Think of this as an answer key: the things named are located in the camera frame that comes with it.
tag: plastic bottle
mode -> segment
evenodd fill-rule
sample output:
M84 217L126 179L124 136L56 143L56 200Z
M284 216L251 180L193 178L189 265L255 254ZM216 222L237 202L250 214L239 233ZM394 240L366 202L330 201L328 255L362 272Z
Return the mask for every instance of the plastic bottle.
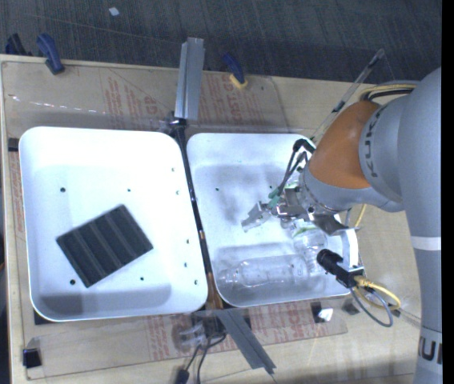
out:
M301 254L252 258L220 271L216 280L224 288L232 289L292 288L308 280L307 263Z
M328 246L326 234L318 227L305 226L299 228L292 238L297 254L302 254L310 274L324 272L317 262L317 254Z

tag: black ribbed mat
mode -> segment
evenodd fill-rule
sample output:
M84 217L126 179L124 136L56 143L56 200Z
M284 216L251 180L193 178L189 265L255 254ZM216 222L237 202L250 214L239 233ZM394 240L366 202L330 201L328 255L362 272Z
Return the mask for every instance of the black ribbed mat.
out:
M56 241L86 287L154 248L124 205Z

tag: yellow cable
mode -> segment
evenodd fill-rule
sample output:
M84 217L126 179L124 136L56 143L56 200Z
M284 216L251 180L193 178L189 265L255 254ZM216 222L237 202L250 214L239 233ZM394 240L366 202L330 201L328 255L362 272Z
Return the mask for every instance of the yellow cable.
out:
M357 283L357 287L354 289L355 293L357 293L360 298L362 298L366 303L370 304L371 306L378 307L380 309L384 308L383 305L374 303L371 300L369 300L368 298L366 298L363 294L361 294L359 292L360 287L371 287L374 290L378 290L381 293L386 294L389 298L394 300L394 302L396 302L396 304L389 306L390 310L397 310L401 307L400 298L398 298L395 294L393 294L389 289L386 289L385 287L380 286L380 285L370 281L369 279L365 278L364 276L355 276L354 279Z
M360 213L358 214L358 218L356 219L356 222L355 222L355 225L353 227L358 227L358 225L360 224L360 222L362 222L362 217L364 216L364 213L365 213L365 208L367 208L367 203L364 203L362 205L362 210L360 211Z
M359 100L362 100L366 94L374 93L377 91L393 91L393 90L413 90L416 84L388 84L386 86L370 86L359 93Z

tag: white object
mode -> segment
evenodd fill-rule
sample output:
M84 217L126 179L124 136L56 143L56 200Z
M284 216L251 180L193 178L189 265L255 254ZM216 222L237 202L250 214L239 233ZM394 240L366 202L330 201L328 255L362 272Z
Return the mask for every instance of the white object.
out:
M283 179L298 134L197 134L187 143L191 176L214 276L253 258L296 253L289 230L279 219L244 232L241 221ZM342 256L343 246L358 258L354 230L328 236L328 249ZM335 277L311 274L311 282L292 289L228 289L215 280L223 300L232 306L260 306L348 294Z
M21 137L19 152L30 297L44 318L177 314L205 303L203 258L174 139L35 127ZM118 205L131 212L154 249L86 288L56 238Z

